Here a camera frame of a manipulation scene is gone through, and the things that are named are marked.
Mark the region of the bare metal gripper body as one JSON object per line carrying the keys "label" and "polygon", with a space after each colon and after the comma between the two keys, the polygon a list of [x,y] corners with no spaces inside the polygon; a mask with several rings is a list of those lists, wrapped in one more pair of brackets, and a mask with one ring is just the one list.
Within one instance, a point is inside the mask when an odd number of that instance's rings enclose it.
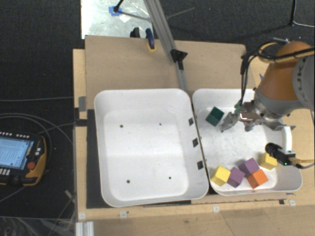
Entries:
{"label": "bare metal gripper body", "polygon": [[255,100],[244,102],[241,106],[240,122],[244,123],[249,119],[260,119],[261,125],[267,126],[271,130],[281,130],[284,126],[282,116],[270,112]]}

